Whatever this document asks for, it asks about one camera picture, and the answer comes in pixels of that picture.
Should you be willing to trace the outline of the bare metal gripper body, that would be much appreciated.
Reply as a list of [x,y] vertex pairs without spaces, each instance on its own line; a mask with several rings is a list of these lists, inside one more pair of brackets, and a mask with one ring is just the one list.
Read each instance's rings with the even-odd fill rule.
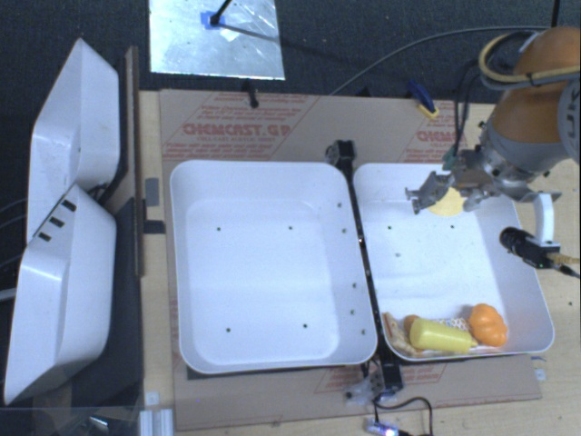
[[561,161],[560,147],[474,147],[447,152],[452,186],[460,193],[479,188],[489,197],[504,195],[518,203],[532,202],[537,192],[529,185]]

